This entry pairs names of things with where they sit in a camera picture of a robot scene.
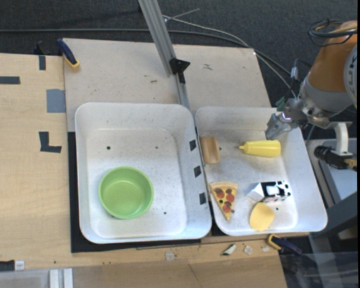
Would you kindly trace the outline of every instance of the gray tape square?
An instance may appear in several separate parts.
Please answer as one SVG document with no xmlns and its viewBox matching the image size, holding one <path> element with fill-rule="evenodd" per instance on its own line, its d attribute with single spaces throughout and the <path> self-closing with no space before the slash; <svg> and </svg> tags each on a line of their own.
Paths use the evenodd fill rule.
<svg viewBox="0 0 360 288">
<path fill-rule="evenodd" d="M 47 90 L 47 112 L 64 113 L 65 112 L 65 91 L 60 89 Z"/>
</svg>

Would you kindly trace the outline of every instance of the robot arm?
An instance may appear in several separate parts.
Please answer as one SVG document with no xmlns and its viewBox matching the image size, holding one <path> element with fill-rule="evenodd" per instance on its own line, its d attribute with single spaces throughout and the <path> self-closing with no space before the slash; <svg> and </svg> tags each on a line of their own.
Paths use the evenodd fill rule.
<svg viewBox="0 0 360 288">
<path fill-rule="evenodd" d="M 317 26 L 310 36 L 320 36 Z M 334 128 L 330 117 L 354 104 L 357 106 L 357 21 L 339 24 L 328 33 L 314 64 L 300 86 L 297 98 L 290 98 L 281 113 L 273 114 L 265 131 L 268 140 L 306 124 Z"/>
</svg>

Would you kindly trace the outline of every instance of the white tray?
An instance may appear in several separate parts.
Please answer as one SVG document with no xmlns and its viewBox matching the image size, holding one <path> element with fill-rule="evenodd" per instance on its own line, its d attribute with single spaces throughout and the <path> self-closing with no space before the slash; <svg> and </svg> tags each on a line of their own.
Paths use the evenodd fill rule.
<svg viewBox="0 0 360 288">
<path fill-rule="evenodd" d="M 263 233 L 315 232 L 327 224 L 326 210 L 300 129 L 279 138 L 281 155 L 277 158 L 246 155 L 238 148 L 247 140 L 265 140 L 265 130 L 273 108 L 203 107 L 196 112 L 199 137 L 214 136 L 221 148 L 218 164 L 206 164 L 208 183 L 232 181 L 239 185 L 235 213 L 226 221 L 211 199 L 217 226 L 227 235 L 245 236 Z M 256 204 L 247 194 L 259 182 L 289 182 L 291 196 L 284 201 L 268 203 L 275 218 L 266 231 L 249 225 Z"/>
<path fill-rule="evenodd" d="M 76 111 L 79 223 L 98 244 L 198 239 L 211 228 L 202 160 L 191 112 L 178 104 L 86 103 Z M 101 177 L 133 166 L 150 178 L 153 203 L 139 218 L 110 216 L 98 198 Z"/>
</svg>

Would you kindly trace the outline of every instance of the yellow oval object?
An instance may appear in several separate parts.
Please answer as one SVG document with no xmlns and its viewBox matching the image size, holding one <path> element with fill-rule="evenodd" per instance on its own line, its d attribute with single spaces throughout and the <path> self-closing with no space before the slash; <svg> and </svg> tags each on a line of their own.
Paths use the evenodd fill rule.
<svg viewBox="0 0 360 288">
<path fill-rule="evenodd" d="M 278 140 L 247 141 L 239 148 L 245 154 L 262 157 L 277 157 L 281 153 L 281 144 Z"/>
<path fill-rule="evenodd" d="M 275 218 L 273 210 L 266 203 L 257 203 L 250 216 L 250 226 L 259 232 L 267 229 Z"/>
</svg>

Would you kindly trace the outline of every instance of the dark background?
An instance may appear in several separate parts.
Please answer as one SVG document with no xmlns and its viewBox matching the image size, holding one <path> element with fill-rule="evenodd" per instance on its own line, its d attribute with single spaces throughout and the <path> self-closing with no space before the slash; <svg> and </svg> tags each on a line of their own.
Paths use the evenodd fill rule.
<svg viewBox="0 0 360 288">
<path fill-rule="evenodd" d="M 358 0 L 158 0 L 164 15 L 175 16 L 199 8 L 179 19 L 219 29 L 244 40 L 250 47 L 272 58 L 290 71 L 296 58 L 313 63 L 319 47 L 307 35 L 308 27 L 320 20 L 357 20 Z M 228 37 L 171 21 L 169 30 L 195 31 Z M 150 41 L 148 32 L 125 31 L 38 31 L 9 32 L 8 29 L 143 28 L 147 25 L 137 0 L 0 0 L 0 52 L 33 54 L 42 41 L 46 54 L 56 55 L 57 38 Z M 239 46 L 227 40 L 171 33 L 172 43 Z M 259 60 L 272 106 L 287 88 L 280 78 Z M 289 76 L 272 65 L 289 83 Z M 300 66 L 301 79 L 308 68 Z M 349 107 L 336 120 L 352 121 L 349 136 L 357 136 L 356 109 Z M 307 128 L 303 130 L 308 137 Z M 311 138 L 333 138 L 333 130 L 312 131 Z"/>
</svg>

